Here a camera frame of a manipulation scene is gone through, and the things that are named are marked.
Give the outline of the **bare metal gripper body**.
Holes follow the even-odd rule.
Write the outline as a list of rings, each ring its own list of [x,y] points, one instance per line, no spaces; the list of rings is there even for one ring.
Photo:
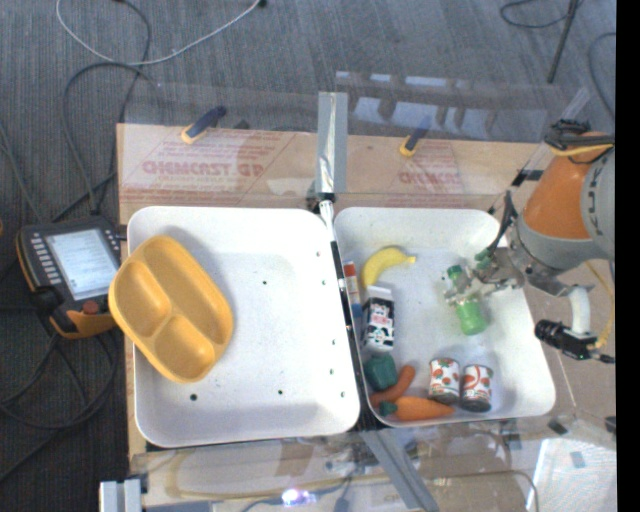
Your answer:
[[[481,293],[490,295],[506,289],[520,289],[525,278],[511,261],[507,247],[485,248],[475,255],[474,274],[481,283]]]

